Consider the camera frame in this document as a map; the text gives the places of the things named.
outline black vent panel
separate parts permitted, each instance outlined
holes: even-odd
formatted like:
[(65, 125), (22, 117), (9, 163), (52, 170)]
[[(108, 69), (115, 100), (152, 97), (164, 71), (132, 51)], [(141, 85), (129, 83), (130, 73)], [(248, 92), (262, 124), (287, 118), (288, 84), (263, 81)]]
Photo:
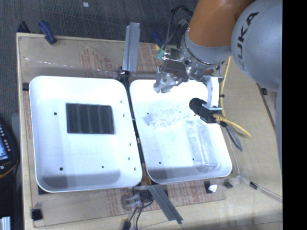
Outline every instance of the black vent panel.
[(114, 134), (110, 105), (66, 104), (67, 132), (72, 134)]

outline dark gray carpet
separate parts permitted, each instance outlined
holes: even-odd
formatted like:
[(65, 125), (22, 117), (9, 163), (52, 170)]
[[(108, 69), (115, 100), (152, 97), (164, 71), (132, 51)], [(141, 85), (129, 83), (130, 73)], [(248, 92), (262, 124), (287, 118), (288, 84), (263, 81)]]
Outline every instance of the dark gray carpet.
[[(38, 22), (46, 20), (55, 35), (112, 40), (125, 40), (126, 26), (137, 22), (141, 27), (140, 41), (153, 43), (152, 32), (165, 38), (173, 8), (184, 5), (193, 11), (197, 1), (0, 0), (0, 119), (11, 128), (12, 114), (18, 112), (15, 35), (22, 21), (35, 33), (39, 33)], [(88, 2), (89, 7), (84, 7), (83, 2)], [(178, 32), (170, 43), (177, 44), (180, 38)], [(9, 183), (0, 180), (0, 218), (13, 215), (13, 189), (2, 191)]]

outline wire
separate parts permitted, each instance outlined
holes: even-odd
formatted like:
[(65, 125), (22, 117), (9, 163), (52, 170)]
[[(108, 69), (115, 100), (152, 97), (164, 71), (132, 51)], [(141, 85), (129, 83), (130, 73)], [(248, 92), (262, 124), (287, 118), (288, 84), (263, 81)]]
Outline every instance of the wire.
[(139, 211), (139, 214), (138, 214), (138, 217), (136, 218), (136, 222), (135, 222), (135, 230), (138, 230), (138, 221), (139, 221), (139, 218), (140, 218), (140, 215), (141, 215), (141, 212), (144, 208), (148, 207), (149, 205), (151, 205), (154, 201), (152, 199), (150, 200), (145, 200), (142, 202), (142, 206), (140, 208), (140, 211)]
[(236, 133), (233, 131), (233, 129), (230, 128), (229, 125), (226, 124), (226, 123), (225, 123), (224, 127), (226, 128), (226, 131), (227, 131), (227, 133), (228, 133), (230, 139), (231, 139), (232, 142), (234, 143), (234, 145), (235, 145), (240, 151), (243, 151), (241, 142), (240, 142), (238, 136), (236, 135)]
[(246, 134), (244, 137), (251, 138), (251, 135), (250, 135), (250, 133), (247, 130), (245, 130), (242, 126), (236, 124), (235, 122), (229, 120), (227, 117), (225, 117), (223, 115), (220, 115), (220, 114), (217, 114), (217, 113), (213, 114), (213, 117), (216, 119), (217, 122), (225, 122), (225, 123), (227, 123), (232, 128), (232, 130), (235, 133), (236, 133), (236, 130), (233, 128), (233, 126), (235, 126), (236, 128), (240, 129), (241, 131), (243, 131)]
[(134, 209), (134, 211), (133, 211), (133, 214), (132, 214), (132, 216), (130, 217), (130, 219), (129, 219), (128, 222), (131, 222), (131, 220), (132, 220), (133, 216), (135, 215), (135, 212), (136, 212), (136, 210), (137, 210), (138, 208), (139, 208), (139, 206), (137, 205), (137, 206), (135, 207), (135, 209)]
[[(226, 64), (226, 68), (225, 68), (225, 74), (224, 74), (224, 81), (222, 81), (222, 84), (221, 84), (221, 88), (220, 88), (220, 106), (222, 108), (222, 115), (216, 115), (217, 117), (215, 117), (217, 119), (217, 121), (222, 121), (222, 122), (225, 122), (229, 125), (229, 127), (234, 131), (235, 134), (243, 137), (243, 138), (251, 138), (251, 134), (245, 130), (242, 126), (236, 124), (235, 122), (233, 121), (230, 121), (229, 119), (226, 118), (226, 114), (225, 114), (225, 110), (224, 110), (224, 103), (223, 103), (223, 91), (224, 91), (224, 86), (225, 86), (225, 80), (226, 80), (226, 77), (227, 77), (227, 74), (228, 74), (228, 70), (229, 70), (229, 66), (230, 66), (230, 57), (228, 57), (228, 60), (227, 60), (227, 64)], [(236, 129), (238, 128), (239, 130), (243, 131), (245, 134), (242, 134), (240, 132), (238, 132)]]
[(189, 15), (189, 16), (192, 16), (192, 15), (193, 15), (193, 12), (190, 11), (189, 9), (187, 9), (185, 6), (178, 6), (178, 7), (176, 7), (175, 9), (172, 9), (171, 18), (170, 18), (169, 23), (168, 23), (168, 28), (167, 28), (167, 34), (166, 34), (165, 43), (164, 43), (163, 46), (162, 46), (162, 49), (163, 49), (163, 50), (165, 50), (166, 46), (169, 44), (169, 42), (170, 42), (171, 39), (173, 38), (173, 36), (174, 36), (174, 34), (176, 33), (176, 31), (177, 31), (181, 26), (183, 26), (182, 24), (178, 24), (177, 27), (176, 27), (176, 29), (174, 30), (174, 32), (171, 34), (171, 36), (169, 36), (172, 21), (173, 21), (173, 19), (174, 19), (175, 13), (178, 12), (178, 11), (184, 11), (184, 12), (185, 12), (187, 15)]

